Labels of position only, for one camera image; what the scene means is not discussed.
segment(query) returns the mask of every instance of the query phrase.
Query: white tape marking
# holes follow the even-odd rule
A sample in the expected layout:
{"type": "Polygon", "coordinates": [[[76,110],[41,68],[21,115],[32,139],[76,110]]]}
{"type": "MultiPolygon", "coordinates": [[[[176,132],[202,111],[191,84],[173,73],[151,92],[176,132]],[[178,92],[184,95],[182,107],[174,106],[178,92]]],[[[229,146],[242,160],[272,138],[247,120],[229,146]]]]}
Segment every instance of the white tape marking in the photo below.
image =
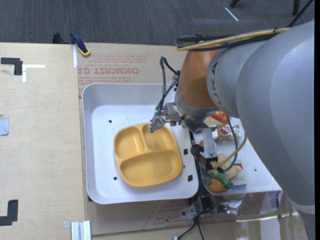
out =
{"type": "Polygon", "coordinates": [[[27,69],[29,68],[45,68],[44,64],[22,64],[22,83],[27,82],[27,69]]]}
{"type": "Polygon", "coordinates": [[[76,68],[78,66],[78,57],[77,57],[77,46],[73,45],[73,67],[76,68]]]}
{"type": "Polygon", "coordinates": [[[237,22],[239,21],[238,18],[236,16],[234,16],[233,13],[228,8],[224,7],[224,9],[232,16],[232,18],[235,19],[235,21],[237,21],[237,22]]]}

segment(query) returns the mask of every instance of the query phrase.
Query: tan cable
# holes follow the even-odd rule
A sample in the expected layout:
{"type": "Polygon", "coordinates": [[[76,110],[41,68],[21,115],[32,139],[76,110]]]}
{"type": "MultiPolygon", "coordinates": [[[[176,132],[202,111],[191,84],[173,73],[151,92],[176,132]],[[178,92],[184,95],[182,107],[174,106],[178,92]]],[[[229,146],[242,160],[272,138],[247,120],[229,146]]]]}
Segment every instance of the tan cable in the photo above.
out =
{"type": "Polygon", "coordinates": [[[216,40],[212,40],[212,41],[206,41],[206,42],[193,44],[190,46],[178,47],[177,50],[182,52],[182,51],[189,51],[189,50],[193,50],[193,49],[201,49],[201,48],[205,48],[207,46],[218,45],[218,44],[237,41],[237,40],[241,40],[241,39],[255,38],[255,37],[267,36],[267,35],[272,35],[272,34],[279,34],[281,32],[287,31],[289,29],[290,29],[290,27],[282,27],[282,28],[276,28],[276,29],[250,32],[250,33],[245,33],[245,34],[240,34],[240,35],[233,35],[233,36],[220,38],[220,39],[216,39],[216,40]]]}
{"type": "Polygon", "coordinates": [[[214,162],[214,163],[211,162],[210,163],[212,165],[213,169],[217,169],[217,168],[221,167],[223,164],[225,164],[226,162],[228,162],[230,158],[232,158],[236,153],[238,153],[240,151],[240,149],[242,149],[242,147],[244,146],[246,141],[247,141],[247,135],[244,134],[244,138],[243,138],[243,141],[240,144],[240,146],[238,146],[238,148],[235,151],[233,151],[227,158],[225,158],[221,162],[214,162]]]}

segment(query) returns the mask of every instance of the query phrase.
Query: table surface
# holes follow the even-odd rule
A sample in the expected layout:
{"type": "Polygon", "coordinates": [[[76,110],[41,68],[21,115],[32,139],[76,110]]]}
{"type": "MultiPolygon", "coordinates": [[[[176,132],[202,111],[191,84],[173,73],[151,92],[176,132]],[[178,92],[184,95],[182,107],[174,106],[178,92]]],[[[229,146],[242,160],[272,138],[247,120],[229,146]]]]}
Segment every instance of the table surface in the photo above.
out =
{"type": "MultiPolygon", "coordinates": [[[[26,82],[21,75],[14,75],[13,65],[0,65],[0,117],[9,118],[9,133],[0,136],[0,217],[6,216],[8,201],[18,200],[18,219],[12,225],[0,226],[0,238],[68,240],[70,229],[64,228],[64,222],[85,220],[86,197],[74,46],[0,43],[0,57],[19,58],[28,65],[45,65],[44,68],[27,68],[26,82]]],[[[294,232],[296,239],[307,239],[299,216],[274,218],[270,222],[282,229],[279,236],[286,229],[294,232]],[[288,222],[294,226],[287,229],[288,222]]],[[[217,240],[231,240],[245,234],[262,236],[262,232],[270,231],[265,230],[267,226],[263,221],[229,221],[201,227],[205,239],[211,239],[214,234],[217,240]]],[[[92,238],[171,239],[188,228],[92,238]]],[[[200,238],[198,229],[183,238],[200,238]]]]}

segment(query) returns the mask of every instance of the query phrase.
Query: cardboard sheet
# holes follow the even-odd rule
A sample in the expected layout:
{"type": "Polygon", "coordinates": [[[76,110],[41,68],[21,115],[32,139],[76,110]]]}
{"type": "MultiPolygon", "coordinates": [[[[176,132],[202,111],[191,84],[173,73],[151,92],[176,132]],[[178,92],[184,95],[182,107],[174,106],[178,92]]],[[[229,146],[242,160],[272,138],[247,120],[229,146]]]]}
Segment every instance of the cardboard sheet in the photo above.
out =
{"type": "MultiPolygon", "coordinates": [[[[86,43],[90,56],[83,57],[77,53],[79,104],[81,115],[82,161],[85,164],[85,142],[82,112],[82,91],[93,83],[141,83],[155,84],[163,82],[160,67],[161,56],[175,70],[181,70],[186,52],[177,51],[174,46],[154,46],[113,43],[86,43]]],[[[166,68],[166,82],[173,73],[166,68]]],[[[120,232],[163,229],[192,225],[193,221],[181,216],[182,210],[190,204],[187,199],[143,201],[123,204],[98,204],[90,200],[86,192],[86,172],[83,166],[84,210],[85,219],[91,221],[92,234],[104,235],[120,232]]],[[[276,205],[278,192],[252,193],[250,195],[218,196],[217,209],[201,218],[202,224],[234,221],[239,218],[258,218],[278,214],[276,205]],[[263,204],[265,198],[274,197],[274,204],[263,204]],[[221,203],[237,199],[238,207],[227,213],[227,207],[221,203]]],[[[290,205],[282,206],[283,211],[291,211],[290,205]]]]}

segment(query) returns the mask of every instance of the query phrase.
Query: black tape marking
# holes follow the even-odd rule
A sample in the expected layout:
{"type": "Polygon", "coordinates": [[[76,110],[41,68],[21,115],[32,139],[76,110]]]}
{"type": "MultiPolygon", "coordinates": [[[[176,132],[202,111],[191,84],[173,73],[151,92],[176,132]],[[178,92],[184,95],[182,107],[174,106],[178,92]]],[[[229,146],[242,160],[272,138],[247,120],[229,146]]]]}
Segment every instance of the black tape marking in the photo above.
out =
{"type": "Polygon", "coordinates": [[[14,65],[14,75],[22,76],[22,61],[20,58],[1,58],[1,64],[14,65]]]}
{"type": "Polygon", "coordinates": [[[18,200],[8,202],[8,212],[6,216],[0,216],[0,226],[11,226],[12,222],[18,221],[18,200]]]}

